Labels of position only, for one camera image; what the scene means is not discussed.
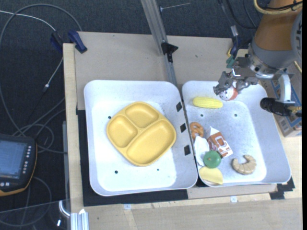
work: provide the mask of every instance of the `tray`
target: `tray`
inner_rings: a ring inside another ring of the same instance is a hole
[[[172,124],[145,102],[134,102],[107,124],[114,147],[131,163],[148,166],[163,156],[176,140]]]
[[[291,177],[290,166],[273,114],[260,107],[261,99],[267,97],[264,88],[249,86],[235,100],[222,101],[223,107],[219,109],[193,105],[192,100],[197,96],[219,98],[213,92],[213,86],[217,84],[217,81],[189,81],[182,87],[189,123],[196,121],[204,129],[212,126],[219,130],[233,151],[218,166],[223,174],[223,184],[202,181],[213,187],[287,182]],[[238,158],[239,163],[246,162],[245,154],[252,155],[257,162],[254,173],[250,175],[237,173],[231,165],[234,158]]]
[[[94,80],[84,88],[89,175],[102,196],[187,189],[198,178],[183,104],[177,87],[165,81]],[[106,134],[108,122],[134,102],[145,102],[164,115],[176,141],[149,166],[129,162]]]

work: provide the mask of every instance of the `green ball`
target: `green ball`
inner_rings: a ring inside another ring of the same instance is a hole
[[[203,162],[208,168],[216,168],[220,165],[222,159],[220,154],[217,151],[210,150],[205,153],[205,156],[203,157]]]

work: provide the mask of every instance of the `device screen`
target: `device screen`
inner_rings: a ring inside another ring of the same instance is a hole
[[[0,140],[0,177],[19,179],[27,143]]]

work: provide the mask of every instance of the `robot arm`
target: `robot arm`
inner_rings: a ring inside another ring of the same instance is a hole
[[[241,93],[244,88],[255,85],[258,80],[278,80],[281,96],[278,100],[264,98],[263,109],[288,116],[293,111],[291,83],[284,71],[293,62],[301,64],[302,50],[302,0],[271,0],[268,8],[261,8],[254,0],[256,9],[264,13],[245,57],[237,57],[231,71],[222,73],[219,83],[213,88],[221,95],[229,88]]]

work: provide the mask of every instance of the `wooden table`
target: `wooden table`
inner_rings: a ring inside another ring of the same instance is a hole
[[[192,187],[188,200],[132,204],[130,209],[122,204],[84,207],[76,108],[84,109],[85,84],[93,79],[165,81],[166,74],[151,35],[82,32],[80,36],[91,62],[83,61],[73,44],[64,44],[70,196],[72,212],[83,208],[89,212],[91,230],[302,229],[302,139],[285,138],[280,130],[295,185],[283,200],[271,200],[276,184],[263,184]],[[168,41],[179,47],[173,54],[179,89],[189,80],[218,80],[232,43],[182,36],[169,36]],[[128,74],[128,66],[135,68],[133,74]]]

